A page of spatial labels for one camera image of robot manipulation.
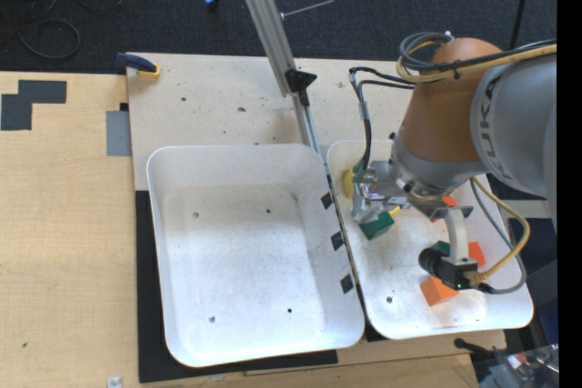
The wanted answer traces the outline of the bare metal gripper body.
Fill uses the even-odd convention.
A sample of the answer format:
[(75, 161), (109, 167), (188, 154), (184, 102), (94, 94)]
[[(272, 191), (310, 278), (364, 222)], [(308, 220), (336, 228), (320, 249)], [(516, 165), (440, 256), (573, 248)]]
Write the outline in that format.
[(374, 161), (364, 172), (365, 199), (380, 202), (385, 207), (412, 206), (434, 209), (440, 205), (440, 191), (414, 177), (405, 166), (389, 161)]

